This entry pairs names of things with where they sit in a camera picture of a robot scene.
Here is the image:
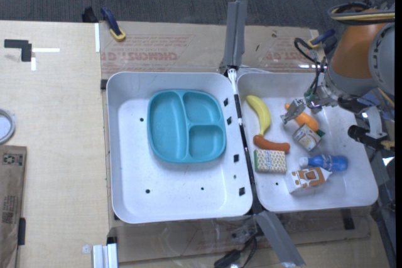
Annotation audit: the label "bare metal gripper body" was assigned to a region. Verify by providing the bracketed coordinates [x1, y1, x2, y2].
[303, 85, 340, 110]

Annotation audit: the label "orange carrot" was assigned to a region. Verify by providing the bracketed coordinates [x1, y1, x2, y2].
[284, 102, 326, 137]

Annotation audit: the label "yellow and white packet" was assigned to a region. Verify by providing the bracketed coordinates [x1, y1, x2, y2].
[253, 149, 288, 174]

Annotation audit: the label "white and orange carton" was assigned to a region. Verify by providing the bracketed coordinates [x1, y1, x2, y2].
[284, 166, 333, 196]

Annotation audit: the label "brown paper envelope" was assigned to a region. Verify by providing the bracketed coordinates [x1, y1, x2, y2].
[0, 144, 28, 268]

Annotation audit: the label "white plastic tray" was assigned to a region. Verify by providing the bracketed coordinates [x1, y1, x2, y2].
[236, 72, 379, 214]
[106, 71, 254, 225]

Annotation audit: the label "blue plastic bottle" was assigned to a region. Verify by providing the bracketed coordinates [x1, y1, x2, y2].
[298, 153, 349, 173]

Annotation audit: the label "orange sausage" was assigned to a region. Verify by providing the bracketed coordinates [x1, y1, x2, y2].
[253, 134, 291, 154]

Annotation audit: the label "yellow banana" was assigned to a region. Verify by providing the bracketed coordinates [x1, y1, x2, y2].
[245, 94, 272, 137]

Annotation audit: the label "black cylinder on white bracket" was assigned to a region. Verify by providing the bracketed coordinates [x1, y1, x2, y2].
[347, 105, 389, 149]

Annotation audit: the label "blue divided plate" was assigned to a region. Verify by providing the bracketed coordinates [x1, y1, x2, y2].
[146, 89, 227, 164]

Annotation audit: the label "brown cardboard board red print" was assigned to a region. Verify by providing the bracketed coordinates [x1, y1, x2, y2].
[99, 21, 379, 263]

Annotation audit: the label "small white and orange can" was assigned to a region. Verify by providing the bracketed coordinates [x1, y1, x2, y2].
[291, 123, 322, 153]

